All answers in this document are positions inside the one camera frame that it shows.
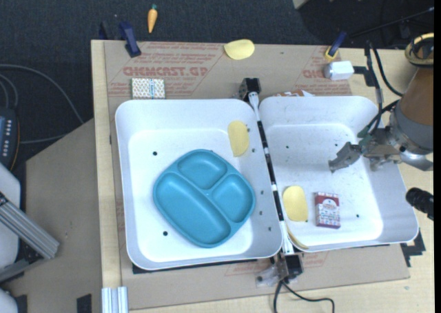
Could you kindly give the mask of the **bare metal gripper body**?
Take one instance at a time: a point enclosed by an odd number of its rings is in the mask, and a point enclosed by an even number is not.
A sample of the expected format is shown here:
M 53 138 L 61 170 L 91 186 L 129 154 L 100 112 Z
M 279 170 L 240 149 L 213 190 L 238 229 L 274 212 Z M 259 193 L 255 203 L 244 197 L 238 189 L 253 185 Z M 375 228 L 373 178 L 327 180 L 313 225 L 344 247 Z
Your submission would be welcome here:
M 406 163 L 422 171 L 432 171 L 433 162 L 426 155 L 433 152 L 433 135 L 425 130 L 403 132 L 399 128 L 379 128 L 362 146 L 362 154 L 369 159 L 390 155 L 393 162 Z

